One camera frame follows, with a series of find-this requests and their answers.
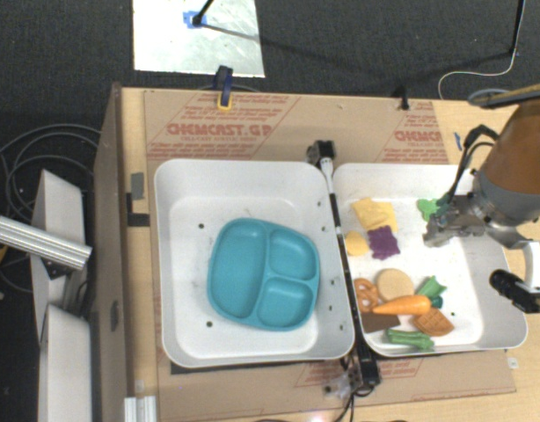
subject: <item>purple toy lettuce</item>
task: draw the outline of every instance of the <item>purple toy lettuce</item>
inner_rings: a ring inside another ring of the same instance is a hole
[[[386,225],[368,232],[369,246],[374,252],[372,258],[386,259],[401,253],[397,239],[391,233],[391,227]]]

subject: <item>black metal bar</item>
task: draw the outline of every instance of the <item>black metal bar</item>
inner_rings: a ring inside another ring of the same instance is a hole
[[[516,21],[514,22],[513,43],[510,46],[510,50],[509,50],[511,54],[516,49],[516,43],[518,42],[518,29],[520,28],[520,22],[522,20],[523,9],[524,9],[524,0],[518,0],[518,5],[516,6]]]
[[[201,8],[201,11],[198,12],[195,16],[192,17],[192,25],[194,26],[200,26],[201,25],[201,19],[204,17],[206,12],[209,9],[209,6],[214,2],[214,0],[207,0],[206,4],[203,5],[203,8]]]

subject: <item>cardboard box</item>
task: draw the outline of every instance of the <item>cardboard box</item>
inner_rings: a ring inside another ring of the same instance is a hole
[[[317,139],[335,141],[337,167],[348,162],[445,164],[459,157],[455,128],[440,126],[434,104],[427,100],[411,101],[409,111],[401,110],[394,98],[237,93],[233,101],[233,109],[223,113],[216,109],[212,91],[113,88],[95,167],[95,356],[98,412],[104,422],[121,420],[126,396],[157,396],[162,422],[296,411],[324,411],[334,418],[344,404],[324,393],[324,386],[342,373],[338,361],[208,371],[182,370],[169,362],[159,337],[152,187],[163,161],[302,161]],[[511,112],[494,112],[484,123],[494,121],[492,127],[500,131]],[[472,126],[477,124],[478,119],[471,120]],[[460,127],[460,134],[467,130]],[[502,351],[386,360],[381,370],[383,383],[358,405],[515,389]]]

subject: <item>white cable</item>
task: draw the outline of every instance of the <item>white cable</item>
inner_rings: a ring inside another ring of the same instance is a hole
[[[448,72],[446,75],[443,75],[440,80],[438,80],[438,97],[440,97],[440,100],[444,100],[444,97],[442,96],[442,81],[444,81],[446,78],[448,78],[450,75],[475,75],[475,76],[502,76],[506,75],[514,66],[514,59],[516,57],[516,50],[518,49],[518,35],[520,34],[520,27],[522,26],[522,20],[524,19],[524,8],[526,7],[526,0],[522,3],[522,11],[520,13],[520,21],[518,22],[518,30],[516,31],[516,44],[514,44],[514,49],[512,53],[512,57],[510,58],[510,64],[508,65],[507,70],[504,70],[502,72],[496,72],[496,73],[483,73],[483,72],[471,72],[469,70],[454,70],[452,72]]]

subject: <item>silver metal bar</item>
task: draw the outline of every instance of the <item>silver metal bar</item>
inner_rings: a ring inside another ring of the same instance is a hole
[[[0,244],[32,253],[59,266],[81,270],[92,248],[0,215]]]

